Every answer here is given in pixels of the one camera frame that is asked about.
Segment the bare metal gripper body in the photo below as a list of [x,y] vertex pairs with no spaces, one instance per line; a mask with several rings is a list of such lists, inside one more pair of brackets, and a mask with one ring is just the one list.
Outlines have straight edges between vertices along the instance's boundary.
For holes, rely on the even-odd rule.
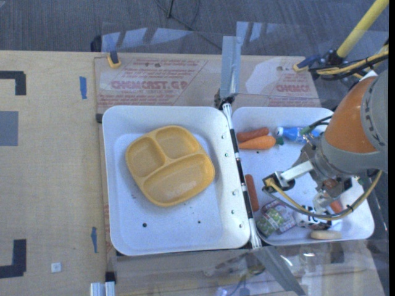
[[352,178],[340,172],[328,162],[318,145],[305,144],[301,149],[298,163],[309,162],[312,169],[311,178],[316,182],[316,190],[337,199],[343,192],[352,187]]

